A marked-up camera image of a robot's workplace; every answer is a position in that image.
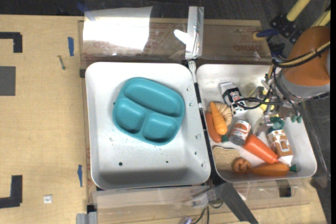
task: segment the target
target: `wooden table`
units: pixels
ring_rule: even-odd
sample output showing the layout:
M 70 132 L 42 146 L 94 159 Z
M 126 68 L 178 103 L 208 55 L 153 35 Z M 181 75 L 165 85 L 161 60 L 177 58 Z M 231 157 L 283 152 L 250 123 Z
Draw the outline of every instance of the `wooden table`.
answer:
M 23 176 L 23 202 L 0 209 L 0 223 L 76 223 L 86 212 L 88 185 L 79 77 L 79 21 L 83 17 L 0 15 L 0 31 L 20 32 L 23 53 L 0 39 L 0 66 L 16 67 L 15 96 L 0 96 L 0 197 L 10 196 L 12 175 Z M 74 39 L 70 56 L 68 37 Z M 62 70 L 57 56 L 65 65 Z M 77 174 L 83 168 L 82 187 Z M 316 190 L 310 203 L 252 210 L 260 223 L 325 223 Z M 44 203 L 52 195 L 52 203 Z M 178 223 L 180 219 L 151 223 Z M 211 223 L 237 221 L 233 213 L 211 214 Z

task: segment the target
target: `white tray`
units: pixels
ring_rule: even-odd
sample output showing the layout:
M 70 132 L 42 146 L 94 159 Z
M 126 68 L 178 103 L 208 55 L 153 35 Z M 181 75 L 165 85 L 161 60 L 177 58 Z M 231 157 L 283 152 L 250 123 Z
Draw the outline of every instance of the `white tray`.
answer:
M 242 96 L 247 97 L 257 86 L 262 86 L 261 81 L 264 79 L 265 74 L 268 71 L 269 66 L 260 65 L 210 64 L 200 66 L 197 69 L 196 77 L 203 109 L 206 110 L 211 101 L 224 102 L 221 96 L 221 89 L 219 87 L 220 83 L 233 82 L 233 84 L 239 88 Z M 262 113 L 263 110 L 261 108 L 249 110 L 242 119 L 249 122 L 253 130 L 256 121 L 262 117 Z M 232 127 L 233 125 L 231 124 L 228 128 L 228 133 L 230 133 Z M 304 123 L 292 123 L 290 119 L 286 119 L 283 129 L 293 151 L 292 164 L 297 165 L 297 173 L 289 173 L 285 177 L 276 178 L 262 177 L 254 174 L 237 175 L 230 171 L 217 171 L 218 174 L 222 177 L 222 179 L 228 182 L 247 182 L 313 176 L 317 170 L 317 162 Z M 267 144 L 265 133 L 261 133 L 259 138 Z M 237 146 L 231 142 L 215 143 L 211 140 L 211 145 L 212 148 L 214 146 L 235 148 L 239 151 L 241 157 L 249 160 L 253 166 L 263 163 L 263 161 L 258 157 L 244 150 L 241 146 Z
M 190 71 L 173 63 L 97 62 L 86 70 L 91 175 L 102 189 L 201 184 L 211 168 Z M 176 137 L 155 146 L 120 132 L 113 103 L 126 80 L 144 77 L 177 91 L 185 115 Z

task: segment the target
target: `gray square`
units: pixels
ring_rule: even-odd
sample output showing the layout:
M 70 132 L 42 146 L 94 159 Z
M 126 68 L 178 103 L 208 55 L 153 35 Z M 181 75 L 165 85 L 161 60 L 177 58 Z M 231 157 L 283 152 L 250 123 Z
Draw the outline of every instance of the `gray square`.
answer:
M 0 95 L 15 96 L 16 67 L 0 67 Z

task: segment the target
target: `red cylinder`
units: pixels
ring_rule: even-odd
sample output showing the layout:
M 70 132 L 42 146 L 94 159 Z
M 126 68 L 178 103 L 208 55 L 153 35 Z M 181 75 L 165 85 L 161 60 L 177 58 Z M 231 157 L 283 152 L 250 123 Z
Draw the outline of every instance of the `red cylinder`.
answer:
M 273 164 L 278 162 L 278 155 L 255 135 L 249 135 L 246 138 L 243 148 L 266 163 Z

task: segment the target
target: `teal divided plate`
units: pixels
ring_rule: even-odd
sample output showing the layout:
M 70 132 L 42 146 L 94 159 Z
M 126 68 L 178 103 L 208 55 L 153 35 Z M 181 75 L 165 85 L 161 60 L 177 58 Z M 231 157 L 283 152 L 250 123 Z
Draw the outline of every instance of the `teal divided plate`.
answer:
M 146 78 L 126 81 L 113 107 L 113 122 L 121 132 L 154 145 L 164 145 L 179 131 L 183 98 L 171 88 Z

